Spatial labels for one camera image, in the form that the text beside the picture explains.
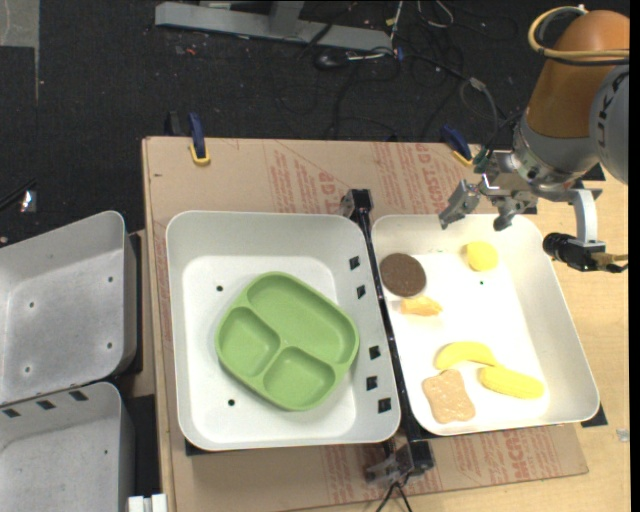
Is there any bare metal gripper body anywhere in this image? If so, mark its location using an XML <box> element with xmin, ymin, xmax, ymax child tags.
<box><xmin>477</xmin><ymin>148</ymin><xmax>586</xmax><ymax>214</ymax></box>

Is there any yellow lemon half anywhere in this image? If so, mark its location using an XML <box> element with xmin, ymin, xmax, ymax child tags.
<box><xmin>460</xmin><ymin>240</ymin><xmax>500</xmax><ymax>273</ymax></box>

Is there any brown round biscuit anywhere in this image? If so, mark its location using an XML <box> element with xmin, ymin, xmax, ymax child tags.
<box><xmin>378</xmin><ymin>252</ymin><xmax>428</xmax><ymax>298</ymax></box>

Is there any white plastic tray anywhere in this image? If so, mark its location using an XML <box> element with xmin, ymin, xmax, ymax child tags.
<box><xmin>165</xmin><ymin>209</ymin><xmax>403</xmax><ymax>452</ymax></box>
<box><xmin>0</xmin><ymin>381</ymin><xmax>137</xmax><ymax>512</ymax></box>
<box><xmin>371</xmin><ymin>213</ymin><xmax>602</xmax><ymax>438</ymax></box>
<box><xmin>0</xmin><ymin>209</ymin><xmax>139</xmax><ymax>407</ymax></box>

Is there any orange toy food piece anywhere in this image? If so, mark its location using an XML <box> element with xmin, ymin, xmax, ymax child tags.
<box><xmin>399</xmin><ymin>294</ymin><xmax>444</xmax><ymax>318</ymax></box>

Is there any yellow banana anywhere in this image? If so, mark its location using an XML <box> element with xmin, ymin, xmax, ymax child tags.
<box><xmin>432</xmin><ymin>340</ymin><xmax>499</xmax><ymax>372</ymax></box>

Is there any thin black rod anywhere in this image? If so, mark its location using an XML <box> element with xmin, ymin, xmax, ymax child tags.
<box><xmin>355</xmin><ymin>199</ymin><xmax>427</xmax><ymax>469</ymax></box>

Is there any yellow corn cob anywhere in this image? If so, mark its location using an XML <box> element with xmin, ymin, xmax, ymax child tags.
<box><xmin>478</xmin><ymin>364</ymin><xmax>546</xmax><ymax>401</ymax></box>

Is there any brown cardboard board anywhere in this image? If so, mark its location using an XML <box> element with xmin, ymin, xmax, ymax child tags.
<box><xmin>141</xmin><ymin>136</ymin><xmax>590</xmax><ymax>512</ymax></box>

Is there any tan bread slice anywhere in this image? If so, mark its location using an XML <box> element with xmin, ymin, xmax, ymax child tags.
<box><xmin>420</xmin><ymin>368</ymin><xmax>477</xmax><ymax>425</ymax></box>

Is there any green divided plate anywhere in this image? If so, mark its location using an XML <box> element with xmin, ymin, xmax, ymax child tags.
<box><xmin>214</xmin><ymin>270</ymin><xmax>361</xmax><ymax>413</ymax></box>

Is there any black cylinder on white bracket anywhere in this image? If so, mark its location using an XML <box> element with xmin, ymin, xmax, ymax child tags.
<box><xmin>542</xmin><ymin>187</ymin><xmax>609</xmax><ymax>272</ymax></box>

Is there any black block with wires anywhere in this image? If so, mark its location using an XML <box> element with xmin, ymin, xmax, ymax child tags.
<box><xmin>341</xmin><ymin>188</ymin><xmax>376</xmax><ymax>222</ymax></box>
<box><xmin>363</xmin><ymin>438</ymin><xmax>435</xmax><ymax>485</ymax></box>

